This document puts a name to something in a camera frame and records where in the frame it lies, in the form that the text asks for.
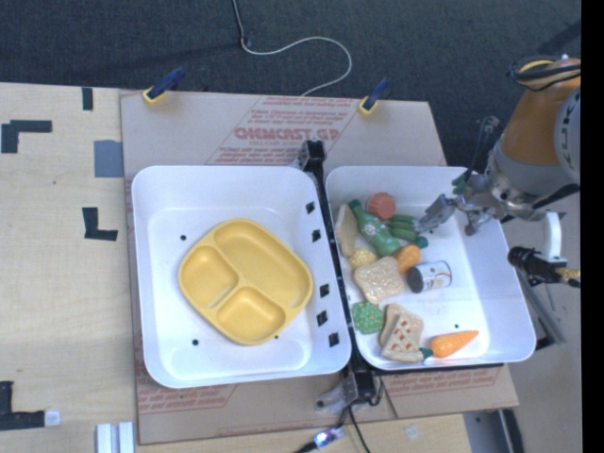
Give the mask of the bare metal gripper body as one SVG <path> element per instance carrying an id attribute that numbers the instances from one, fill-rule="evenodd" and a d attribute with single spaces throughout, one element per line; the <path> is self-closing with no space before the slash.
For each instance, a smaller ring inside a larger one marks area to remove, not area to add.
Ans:
<path id="1" fill-rule="evenodd" d="M 469 223 L 487 223 L 495 219 L 536 220 L 536 194 L 524 173 L 488 171 L 483 174 L 465 171 L 454 179 L 457 208 Z"/>

